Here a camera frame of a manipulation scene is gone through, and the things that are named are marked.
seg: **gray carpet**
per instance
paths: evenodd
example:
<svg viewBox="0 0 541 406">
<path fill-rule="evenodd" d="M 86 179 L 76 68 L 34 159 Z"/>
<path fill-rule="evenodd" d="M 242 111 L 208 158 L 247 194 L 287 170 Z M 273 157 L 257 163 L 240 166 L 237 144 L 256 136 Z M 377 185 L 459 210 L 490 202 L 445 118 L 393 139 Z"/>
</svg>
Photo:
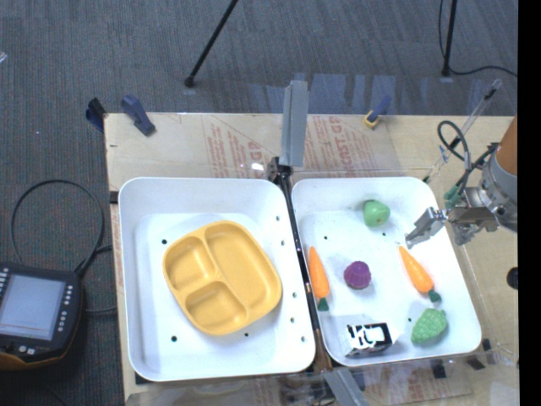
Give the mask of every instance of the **gray carpet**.
<svg viewBox="0 0 541 406">
<path fill-rule="evenodd" d="M 0 0 L 0 260 L 15 257 L 15 202 L 47 179 L 88 188 L 111 243 L 103 135 L 85 119 L 94 97 L 108 112 L 127 93 L 147 112 L 282 112 L 283 89 L 307 80 L 310 113 L 365 114 L 387 94 L 387 114 L 468 115 L 499 79 L 484 115 L 516 113 L 518 0 L 457 0 L 446 77 L 451 0 L 239 0 L 188 88 L 230 1 Z M 96 206 L 69 184 L 41 186 L 15 220 L 32 266 L 71 269 L 99 233 Z M 115 304 L 113 275 L 103 251 L 85 275 L 90 308 Z M 123 403 L 116 313 L 85 314 L 57 365 L 0 372 L 1 404 L 62 401 Z"/>
</svg>

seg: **yellow divided plate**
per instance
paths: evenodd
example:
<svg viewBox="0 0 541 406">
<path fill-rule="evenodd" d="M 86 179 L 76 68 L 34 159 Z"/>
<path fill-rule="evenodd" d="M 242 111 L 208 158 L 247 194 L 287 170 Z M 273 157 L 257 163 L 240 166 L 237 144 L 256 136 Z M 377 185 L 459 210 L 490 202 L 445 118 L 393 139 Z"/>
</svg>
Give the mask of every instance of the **yellow divided plate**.
<svg viewBox="0 0 541 406">
<path fill-rule="evenodd" d="M 186 316 L 210 335 L 249 325 L 281 299 L 274 265 L 236 222 L 212 222 L 182 236 L 167 248 L 162 267 Z"/>
</svg>

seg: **toy carrot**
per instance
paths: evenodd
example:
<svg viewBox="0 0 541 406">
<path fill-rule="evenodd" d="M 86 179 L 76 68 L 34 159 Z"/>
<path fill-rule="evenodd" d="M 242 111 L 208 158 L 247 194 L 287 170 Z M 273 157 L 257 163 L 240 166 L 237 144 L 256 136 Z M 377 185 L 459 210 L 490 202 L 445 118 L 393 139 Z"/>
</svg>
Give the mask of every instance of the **toy carrot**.
<svg viewBox="0 0 541 406">
<path fill-rule="evenodd" d="M 325 268 L 318 253 L 314 247 L 310 247 L 309 260 L 308 260 L 308 274 L 312 282 L 312 291 L 314 296 L 320 300 L 318 303 L 319 311 L 327 311 L 329 305 L 327 304 L 326 297 L 330 292 L 329 279 L 325 274 Z"/>
<path fill-rule="evenodd" d="M 412 280 L 413 286 L 422 294 L 428 294 L 432 302 L 441 300 L 439 294 L 434 291 L 434 282 L 423 266 L 402 245 L 398 246 L 400 256 L 406 267 L 407 275 Z"/>
</svg>

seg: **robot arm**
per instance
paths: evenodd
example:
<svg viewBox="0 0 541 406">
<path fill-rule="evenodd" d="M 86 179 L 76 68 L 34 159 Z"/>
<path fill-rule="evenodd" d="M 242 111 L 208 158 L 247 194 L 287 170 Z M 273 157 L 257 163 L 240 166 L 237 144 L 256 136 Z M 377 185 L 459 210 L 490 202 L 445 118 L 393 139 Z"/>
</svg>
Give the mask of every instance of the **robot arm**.
<svg viewBox="0 0 541 406">
<path fill-rule="evenodd" d="M 449 196 L 444 211 L 428 208 L 406 236 L 408 248 L 434 236 L 445 221 L 451 223 L 458 245 L 466 244 L 483 229 L 494 232 L 502 226 L 518 233 L 516 116 L 489 154 L 489 160 L 483 162 L 478 186 L 461 188 Z"/>
</svg>

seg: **black pole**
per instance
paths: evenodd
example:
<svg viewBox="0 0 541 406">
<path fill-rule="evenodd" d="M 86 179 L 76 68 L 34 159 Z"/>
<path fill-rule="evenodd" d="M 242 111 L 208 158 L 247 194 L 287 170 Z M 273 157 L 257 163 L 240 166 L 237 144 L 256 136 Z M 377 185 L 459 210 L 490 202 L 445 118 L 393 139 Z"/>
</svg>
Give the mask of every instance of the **black pole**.
<svg viewBox="0 0 541 406">
<path fill-rule="evenodd" d="M 451 43 L 453 42 L 453 29 L 455 28 L 455 16 L 456 16 L 456 3 L 458 0 L 452 0 L 451 2 L 451 16 L 449 18 L 449 29 L 447 31 L 447 44 L 445 46 L 445 61 L 441 73 L 444 77 L 451 75 L 451 68 L 449 68 L 449 58 L 451 56 Z"/>
<path fill-rule="evenodd" d="M 218 38 L 218 35 L 220 35 L 221 29 L 223 28 L 223 26 L 227 22 L 227 19 L 229 18 L 229 15 L 231 15 L 231 12 L 235 9 L 235 6 L 237 5 L 237 2 L 238 2 L 238 0 L 232 0 L 229 3 L 229 6 L 227 7 L 226 12 L 221 17 L 220 24 L 218 24 L 218 26 L 214 30 L 214 33 L 212 34 L 212 37 L 210 38 L 209 42 L 206 44 L 205 50 L 203 50 L 203 52 L 201 53 L 201 55 L 199 57 L 199 60 L 195 64 L 194 68 L 192 69 L 191 74 L 189 75 L 189 77 L 187 79 L 184 80 L 184 84 L 187 87 L 193 87 L 194 86 L 195 75 L 197 74 L 197 72 L 199 71 L 199 68 L 201 67 L 201 65 L 205 61 L 206 55 L 209 53 L 210 49 L 214 45 L 214 42 Z"/>
</svg>

